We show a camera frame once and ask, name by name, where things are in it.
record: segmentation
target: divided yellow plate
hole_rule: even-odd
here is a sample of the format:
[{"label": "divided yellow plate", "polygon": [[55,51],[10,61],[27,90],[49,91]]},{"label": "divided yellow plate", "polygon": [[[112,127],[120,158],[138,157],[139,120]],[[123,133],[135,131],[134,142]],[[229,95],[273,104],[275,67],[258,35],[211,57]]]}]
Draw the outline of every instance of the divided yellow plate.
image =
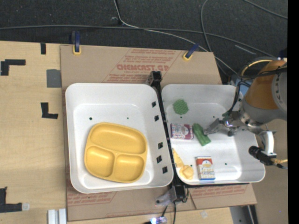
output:
[{"label": "divided yellow plate", "polygon": [[88,134],[84,163],[92,175],[114,182],[137,181],[144,172],[148,143],[133,128],[98,123]]}]

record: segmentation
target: black hole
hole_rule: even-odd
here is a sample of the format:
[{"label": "black hole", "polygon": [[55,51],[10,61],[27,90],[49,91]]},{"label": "black hole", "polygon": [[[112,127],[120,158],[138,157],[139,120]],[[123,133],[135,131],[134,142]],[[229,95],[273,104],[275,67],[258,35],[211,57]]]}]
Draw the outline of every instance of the black hole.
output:
[{"label": "black hole", "polygon": [[157,163],[162,161],[162,156],[160,155],[159,157],[157,157]]},{"label": "black hole", "polygon": [[167,173],[167,167],[166,166],[162,168],[162,172]]}]

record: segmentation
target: white tray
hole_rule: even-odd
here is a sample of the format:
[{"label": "white tray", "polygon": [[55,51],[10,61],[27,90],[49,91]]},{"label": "white tray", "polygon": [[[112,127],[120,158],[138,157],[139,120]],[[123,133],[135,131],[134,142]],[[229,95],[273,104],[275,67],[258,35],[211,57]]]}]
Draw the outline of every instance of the white tray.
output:
[{"label": "white tray", "polygon": [[[145,84],[81,83],[70,85],[65,96],[71,182],[77,191],[97,193],[153,188],[167,186],[172,181],[173,169],[154,89]],[[86,139],[92,126],[100,122],[129,126],[146,137],[147,162],[142,177],[136,182],[107,181],[86,170]]]},{"label": "white tray", "polygon": [[[171,123],[199,123],[207,128],[216,118],[222,119],[232,105],[235,87],[231,85],[197,85],[170,84],[163,88],[162,99],[170,133]],[[189,108],[184,115],[173,110],[173,103],[183,99]],[[171,147],[176,150],[185,165],[192,166],[194,176],[187,180],[177,173],[179,178],[189,185],[228,184],[259,182],[264,178],[265,168],[249,153],[250,146],[257,146],[255,135],[249,131],[238,131],[235,136],[228,137],[227,131],[210,134],[211,143],[201,146],[196,137],[193,140],[171,139]],[[200,181],[195,164],[196,156],[211,156],[216,179]]]}]

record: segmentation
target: cardboard box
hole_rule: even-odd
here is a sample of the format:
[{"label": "cardboard box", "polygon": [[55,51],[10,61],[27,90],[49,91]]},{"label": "cardboard box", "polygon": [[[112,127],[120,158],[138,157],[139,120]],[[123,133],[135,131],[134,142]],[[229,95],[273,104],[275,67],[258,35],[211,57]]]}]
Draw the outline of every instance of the cardboard box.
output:
[{"label": "cardboard box", "polygon": [[[66,88],[74,83],[145,83],[153,70],[161,71],[162,88],[167,84],[221,84],[213,53],[194,52],[192,59],[185,61],[182,58],[185,52],[81,46],[81,54],[75,55],[71,45],[60,46],[69,221],[162,213],[164,207],[156,206],[155,198],[163,195],[168,187],[97,194],[78,193],[69,179],[64,100]],[[179,204],[177,210],[255,203],[251,184],[203,186],[190,189],[188,201]]]}]

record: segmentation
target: small box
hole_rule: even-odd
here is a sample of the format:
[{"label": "small box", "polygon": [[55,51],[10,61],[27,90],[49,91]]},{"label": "small box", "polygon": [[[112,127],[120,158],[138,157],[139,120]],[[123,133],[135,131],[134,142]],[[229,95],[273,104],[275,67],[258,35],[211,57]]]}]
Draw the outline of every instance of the small box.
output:
[{"label": "small box", "polygon": [[211,157],[195,157],[199,180],[214,180],[215,172]]},{"label": "small box", "polygon": [[171,124],[171,137],[173,139],[192,140],[192,125]]}]

